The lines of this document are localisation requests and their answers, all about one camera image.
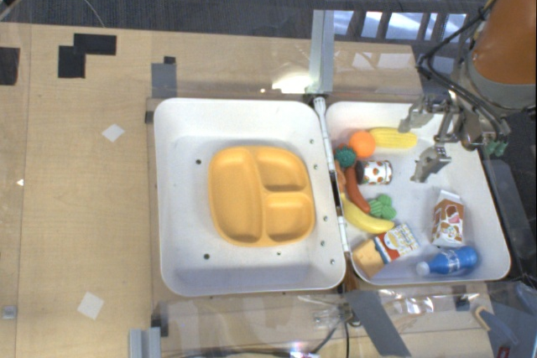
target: bottle cap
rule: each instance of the bottle cap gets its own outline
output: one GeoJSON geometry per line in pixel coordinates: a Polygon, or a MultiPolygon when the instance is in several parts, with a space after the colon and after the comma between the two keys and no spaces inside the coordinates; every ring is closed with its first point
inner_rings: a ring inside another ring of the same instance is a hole
{"type": "Polygon", "coordinates": [[[430,273],[429,264],[426,262],[418,262],[416,265],[416,272],[418,272],[420,276],[427,276],[430,273]]]}

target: white plastic tray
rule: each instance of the white plastic tray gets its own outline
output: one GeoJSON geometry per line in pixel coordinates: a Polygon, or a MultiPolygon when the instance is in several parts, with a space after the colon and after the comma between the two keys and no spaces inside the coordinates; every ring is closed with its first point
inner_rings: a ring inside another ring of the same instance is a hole
{"type": "Polygon", "coordinates": [[[294,101],[169,99],[154,115],[164,282],[185,296],[328,289],[345,259],[319,120],[294,101]],[[212,156],[237,145],[297,154],[308,170],[315,227],[297,243],[235,246],[212,224],[207,174],[212,156]]]}
{"type": "MultiPolygon", "coordinates": [[[[408,114],[409,105],[395,103],[338,102],[330,106],[326,113],[326,123],[331,135],[332,146],[347,143],[357,129],[374,127],[397,127],[399,121],[408,114]]],[[[392,197],[397,210],[396,223],[407,223],[421,245],[418,251],[391,262],[373,278],[355,267],[360,276],[379,286],[415,283],[471,282],[497,280],[503,278],[510,268],[510,257],[503,236],[493,198],[487,185],[482,164],[477,152],[468,152],[460,143],[447,144],[451,163],[438,174],[432,174],[426,183],[410,181],[414,174],[415,160],[433,145],[441,115],[424,127],[412,130],[419,140],[411,149],[377,148],[370,159],[389,160],[394,169],[392,182],[388,185],[362,185],[360,190],[367,199],[378,194],[392,197]],[[459,277],[441,275],[421,278],[415,272],[415,264],[427,260],[438,252],[430,244],[433,208],[441,189],[462,197],[465,204],[464,241],[477,249],[480,261],[476,268],[459,277]]],[[[351,247],[366,240],[369,235],[354,226],[347,226],[347,236],[351,247]]]]}

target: blue object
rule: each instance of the blue object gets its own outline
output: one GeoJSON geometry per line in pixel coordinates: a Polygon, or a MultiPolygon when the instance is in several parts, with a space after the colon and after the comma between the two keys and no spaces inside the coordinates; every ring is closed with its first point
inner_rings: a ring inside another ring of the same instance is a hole
{"type": "Polygon", "coordinates": [[[416,271],[420,276],[429,273],[450,274],[477,264],[477,252],[471,246],[444,250],[428,262],[419,262],[416,271]]]}

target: toy orange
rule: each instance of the toy orange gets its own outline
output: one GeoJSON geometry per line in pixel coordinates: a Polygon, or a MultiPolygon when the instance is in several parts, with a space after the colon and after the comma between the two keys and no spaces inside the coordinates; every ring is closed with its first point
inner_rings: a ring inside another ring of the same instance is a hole
{"type": "Polygon", "coordinates": [[[375,151],[375,139],[370,132],[354,132],[349,139],[349,146],[358,158],[368,158],[375,151]]]}

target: yellow corn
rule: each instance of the yellow corn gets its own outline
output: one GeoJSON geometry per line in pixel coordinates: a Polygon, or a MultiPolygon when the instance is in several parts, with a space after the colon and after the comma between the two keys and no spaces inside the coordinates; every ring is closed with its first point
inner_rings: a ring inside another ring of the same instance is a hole
{"type": "Polygon", "coordinates": [[[380,148],[412,148],[418,142],[418,137],[411,133],[400,133],[397,128],[378,127],[369,132],[380,148]]]}

